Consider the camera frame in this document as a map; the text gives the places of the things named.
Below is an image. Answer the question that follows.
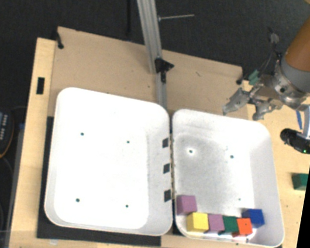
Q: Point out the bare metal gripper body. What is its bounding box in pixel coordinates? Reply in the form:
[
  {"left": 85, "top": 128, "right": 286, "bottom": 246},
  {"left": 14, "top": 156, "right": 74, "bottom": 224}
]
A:
[{"left": 246, "top": 70, "right": 310, "bottom": 115}]

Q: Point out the white plastic tray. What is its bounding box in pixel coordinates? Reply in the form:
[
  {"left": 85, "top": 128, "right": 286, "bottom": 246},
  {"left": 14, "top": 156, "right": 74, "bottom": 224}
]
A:
[
  {"left": 34, "top": 84, "right": 194, "bottom": 246},
  {"left": 151, "top": 105, "right": 304, "bottom": 248}
]

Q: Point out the green cube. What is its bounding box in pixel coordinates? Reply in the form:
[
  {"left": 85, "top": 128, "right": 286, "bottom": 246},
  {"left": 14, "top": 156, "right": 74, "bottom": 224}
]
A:
[
  {"left": 289, "top": 171, "right": 309, "bottom": 193},
  {"left": 219, "top": 214, "right": 242, "bottom": 235}
]

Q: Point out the blue cube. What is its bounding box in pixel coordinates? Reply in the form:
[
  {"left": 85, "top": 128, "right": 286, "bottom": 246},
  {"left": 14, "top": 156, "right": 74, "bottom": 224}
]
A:
[{"left": 239, "top": 205, "right": 268, "bottom": 230}]

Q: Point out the large purple cube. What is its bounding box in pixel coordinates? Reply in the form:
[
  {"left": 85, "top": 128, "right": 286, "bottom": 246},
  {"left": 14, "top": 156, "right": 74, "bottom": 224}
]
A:
[{"left": 173, "top": 192, "right": 200, "bottom": 219}]

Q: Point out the orange cube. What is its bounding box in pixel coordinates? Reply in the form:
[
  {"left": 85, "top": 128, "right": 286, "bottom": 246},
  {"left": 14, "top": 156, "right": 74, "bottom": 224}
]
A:
[{"left": 233, "top": 215, "right": 256, "bottom": 239}]

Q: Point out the small purple cube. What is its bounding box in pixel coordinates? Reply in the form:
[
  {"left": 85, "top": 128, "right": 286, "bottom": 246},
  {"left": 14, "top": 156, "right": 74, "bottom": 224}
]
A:
[{"left": 205, "top": 212, "right": 229, "bottom": 235}]

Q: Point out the yellow cube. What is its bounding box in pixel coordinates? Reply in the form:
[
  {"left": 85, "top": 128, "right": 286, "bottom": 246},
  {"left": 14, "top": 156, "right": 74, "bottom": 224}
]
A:
[{"left": 184, "top": 209, "right": 213, "bottom": 236}]

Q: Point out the brown flat board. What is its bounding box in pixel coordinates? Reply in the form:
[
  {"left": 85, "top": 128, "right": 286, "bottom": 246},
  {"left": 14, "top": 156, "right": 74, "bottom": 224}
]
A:
[{"left": 22, "top": 26, "right": 308, "bottom": 248}]

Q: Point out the black cylinder on white bracket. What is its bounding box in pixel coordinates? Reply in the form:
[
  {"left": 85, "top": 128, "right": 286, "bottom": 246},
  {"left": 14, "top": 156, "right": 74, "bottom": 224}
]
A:
[{"left": 277, "top": 101, "right": 310, "bottom": 156}]

